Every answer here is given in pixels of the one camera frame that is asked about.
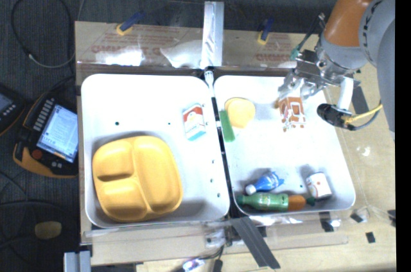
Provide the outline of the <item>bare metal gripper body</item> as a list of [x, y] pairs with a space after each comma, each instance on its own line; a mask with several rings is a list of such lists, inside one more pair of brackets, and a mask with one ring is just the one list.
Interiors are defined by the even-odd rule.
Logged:
[[353, 74], [360, 68], [358, 48], [316, 48], [313, 51], [293, 49], [290, 60], [290, 90], [318, 92], [328, 85], [353, 83]]

